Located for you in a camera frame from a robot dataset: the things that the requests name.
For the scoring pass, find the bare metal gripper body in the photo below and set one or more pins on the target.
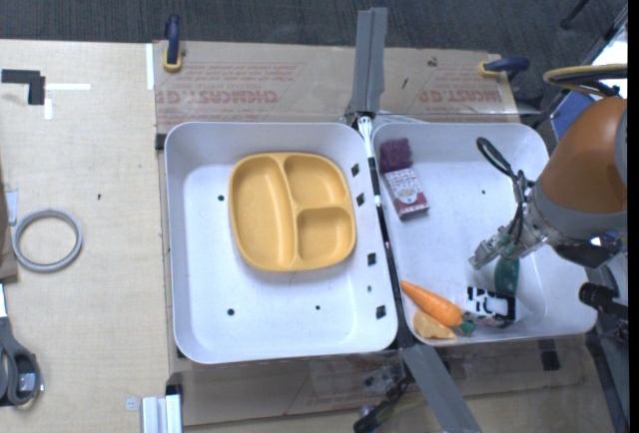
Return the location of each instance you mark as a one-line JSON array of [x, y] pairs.
[[524, 236]]

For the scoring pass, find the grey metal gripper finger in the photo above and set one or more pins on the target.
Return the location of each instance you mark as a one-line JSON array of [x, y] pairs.
[[481, 256]]

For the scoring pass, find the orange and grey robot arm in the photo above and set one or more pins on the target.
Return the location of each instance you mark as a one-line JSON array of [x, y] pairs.
[[584, 171]]

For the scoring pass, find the green bottle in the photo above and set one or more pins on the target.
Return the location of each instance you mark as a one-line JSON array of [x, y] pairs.
[[507, 277]]

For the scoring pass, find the white plastic tray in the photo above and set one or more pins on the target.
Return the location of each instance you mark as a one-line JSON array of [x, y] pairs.
[[279, 311], [459, 231]]

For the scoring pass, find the black and white carton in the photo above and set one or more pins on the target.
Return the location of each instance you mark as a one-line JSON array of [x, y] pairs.
[[491, 306]]

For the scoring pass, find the orange carrot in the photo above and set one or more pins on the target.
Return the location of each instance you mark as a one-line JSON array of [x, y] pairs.
[[432, 303]]

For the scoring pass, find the yellow toy food slice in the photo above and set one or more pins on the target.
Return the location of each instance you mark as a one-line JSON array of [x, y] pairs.
[[430, 328]]

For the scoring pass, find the red and white carton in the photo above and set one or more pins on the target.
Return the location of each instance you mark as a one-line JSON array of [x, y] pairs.
[[407, 194]]

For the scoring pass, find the purple grapes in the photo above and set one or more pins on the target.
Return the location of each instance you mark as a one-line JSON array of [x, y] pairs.
[[395, 154]]

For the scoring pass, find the yellow divided plate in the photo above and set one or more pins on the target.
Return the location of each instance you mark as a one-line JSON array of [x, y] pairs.
[[264, 211]]

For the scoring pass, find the brown cardboard board red print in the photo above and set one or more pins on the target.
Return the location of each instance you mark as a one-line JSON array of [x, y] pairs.
[[279, 87]]

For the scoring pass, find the grey tape roll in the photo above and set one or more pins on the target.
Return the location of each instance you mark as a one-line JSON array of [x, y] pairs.
[[20, 246]]

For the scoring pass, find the black cylinder on white bracket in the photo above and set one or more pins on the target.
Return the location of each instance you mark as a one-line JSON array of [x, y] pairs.
[[596, 294]]

